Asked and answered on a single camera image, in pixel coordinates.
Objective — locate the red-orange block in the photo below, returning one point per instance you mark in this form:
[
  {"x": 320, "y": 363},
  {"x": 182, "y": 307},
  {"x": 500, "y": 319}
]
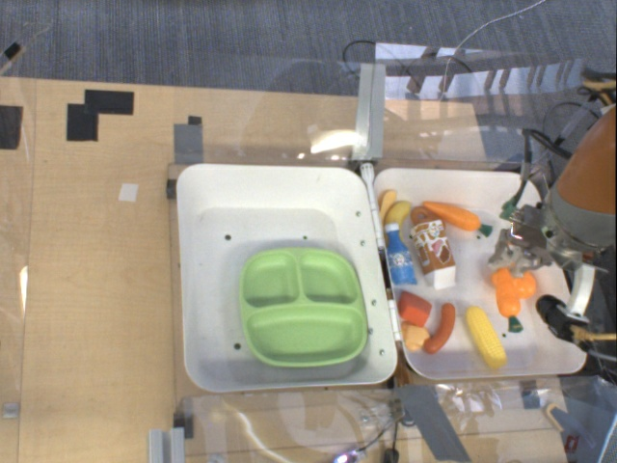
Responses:
[{"x": 413, "y": 307}]

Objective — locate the pale orange toy food piece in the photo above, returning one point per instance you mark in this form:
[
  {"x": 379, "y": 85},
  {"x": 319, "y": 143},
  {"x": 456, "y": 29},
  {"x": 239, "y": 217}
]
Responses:
[{"x": 414, "y": 336}]

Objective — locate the blue bottle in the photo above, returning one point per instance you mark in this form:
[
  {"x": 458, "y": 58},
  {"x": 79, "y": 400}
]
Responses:
[{"x": 400, "y": 261}]

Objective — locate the orange carrot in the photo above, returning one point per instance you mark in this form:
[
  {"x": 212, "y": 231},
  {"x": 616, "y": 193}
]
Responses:
[{"x": 453, "y": 214}]

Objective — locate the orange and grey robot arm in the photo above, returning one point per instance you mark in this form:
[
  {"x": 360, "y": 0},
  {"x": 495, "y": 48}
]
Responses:
[{"x": 590, "y": 176}]

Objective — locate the brown and white carton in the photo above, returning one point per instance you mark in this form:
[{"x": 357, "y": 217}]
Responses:
[{"x": 434, "y": 251}]

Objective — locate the orange-yellow bread slice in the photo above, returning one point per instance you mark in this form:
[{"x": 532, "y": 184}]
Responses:
[{"x": 386, "y": 199}]

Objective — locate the white plastic tray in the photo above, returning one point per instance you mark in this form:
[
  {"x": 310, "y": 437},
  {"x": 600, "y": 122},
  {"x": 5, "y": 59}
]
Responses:
[
  {"x": 463, "y": 350},
  {"x": 212, "y": 278}
]

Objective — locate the brown sausage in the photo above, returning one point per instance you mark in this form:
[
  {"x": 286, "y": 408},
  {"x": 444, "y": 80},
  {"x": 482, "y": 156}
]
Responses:
[{"x": 441, "y": 331}]

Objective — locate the black cylinder on white bracket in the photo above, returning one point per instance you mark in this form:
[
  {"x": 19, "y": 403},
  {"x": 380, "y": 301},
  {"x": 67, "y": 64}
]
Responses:
[{"x": 554, "y": 314}]

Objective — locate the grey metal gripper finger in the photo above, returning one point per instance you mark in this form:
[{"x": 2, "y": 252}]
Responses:
[
  {"x": 502, "y": 253},
  {"x": 525, "y": 263}
]

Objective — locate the green divided plate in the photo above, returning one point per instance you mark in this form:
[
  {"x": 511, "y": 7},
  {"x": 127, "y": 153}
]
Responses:
[{"x": 303, "y": 326}]

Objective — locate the orange pepper with green stem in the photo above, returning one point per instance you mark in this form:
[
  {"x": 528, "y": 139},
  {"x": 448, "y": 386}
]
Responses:
[{"x": 513, "y": 290}]

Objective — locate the yellow corn cob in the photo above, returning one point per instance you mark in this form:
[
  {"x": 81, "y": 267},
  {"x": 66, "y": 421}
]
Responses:
[{"x": 486, "y": 338}]

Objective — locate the yellow banana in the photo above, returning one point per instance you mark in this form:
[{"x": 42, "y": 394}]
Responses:
[{"x": 398, "y": 211}]

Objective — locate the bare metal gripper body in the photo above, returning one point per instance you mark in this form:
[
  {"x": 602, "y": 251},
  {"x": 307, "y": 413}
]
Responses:
[{"x": 532, "y": 232}]

